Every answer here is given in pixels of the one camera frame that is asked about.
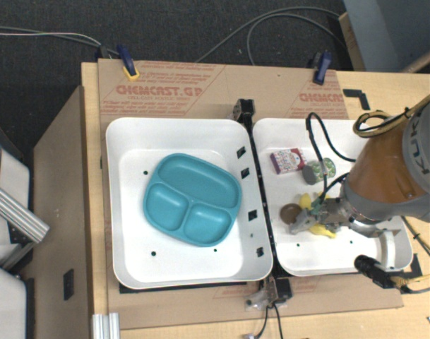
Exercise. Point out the brown round biscuit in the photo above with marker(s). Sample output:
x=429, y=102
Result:
x=289, y=213

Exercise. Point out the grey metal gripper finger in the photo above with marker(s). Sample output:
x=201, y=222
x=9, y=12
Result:
x=303, y=222

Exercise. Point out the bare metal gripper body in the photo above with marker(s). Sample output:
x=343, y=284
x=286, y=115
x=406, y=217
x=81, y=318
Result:
x=336, y=212

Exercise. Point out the white plastic tray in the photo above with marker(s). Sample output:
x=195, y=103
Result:
x=130, y=260
x=324, y=260

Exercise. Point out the brown cardboard board red print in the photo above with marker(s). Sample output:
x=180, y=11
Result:
x=172, y=83

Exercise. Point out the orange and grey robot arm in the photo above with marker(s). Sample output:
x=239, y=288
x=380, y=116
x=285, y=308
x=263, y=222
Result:
x=384, y=161

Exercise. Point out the blue divided plate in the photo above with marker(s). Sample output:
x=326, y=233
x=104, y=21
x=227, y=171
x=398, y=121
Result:
x=190, y=196

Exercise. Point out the black cylinder on white bracket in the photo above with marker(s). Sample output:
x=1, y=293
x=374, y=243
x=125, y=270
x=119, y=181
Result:
x=371, y=268

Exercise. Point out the yellow banana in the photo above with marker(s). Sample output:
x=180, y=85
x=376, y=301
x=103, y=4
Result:
x=320, y=231

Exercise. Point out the green and white can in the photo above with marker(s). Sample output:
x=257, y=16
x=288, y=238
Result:
x=317, y=171

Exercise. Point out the white and purple carton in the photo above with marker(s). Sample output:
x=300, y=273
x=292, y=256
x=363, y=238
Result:
x=288, y=161

